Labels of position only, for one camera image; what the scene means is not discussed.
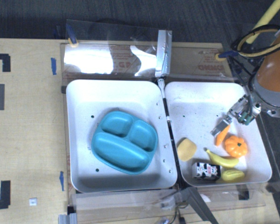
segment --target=toy pumpkin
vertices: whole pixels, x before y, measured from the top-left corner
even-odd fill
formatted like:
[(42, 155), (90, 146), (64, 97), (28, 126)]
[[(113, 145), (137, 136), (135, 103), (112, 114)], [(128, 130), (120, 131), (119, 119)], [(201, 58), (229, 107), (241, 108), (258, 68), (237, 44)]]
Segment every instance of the toy pumpkin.
[(247, 144), (243, 138), (235, 135), (225, 140), (225, 150), (231, 157), (239, 158), (248, 152)]

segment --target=toy carrot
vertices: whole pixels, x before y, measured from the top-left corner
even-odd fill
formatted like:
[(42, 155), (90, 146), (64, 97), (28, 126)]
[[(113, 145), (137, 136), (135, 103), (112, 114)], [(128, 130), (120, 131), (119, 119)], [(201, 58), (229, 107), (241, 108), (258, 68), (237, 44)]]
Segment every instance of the toy carrot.
[(228, 131), (229, 131), (230, 125), (228, 125), (224, 130), (222, 130), (218, 135), (216, 139), (216, 146), (219, 146), (224, 138), (226, 137)]

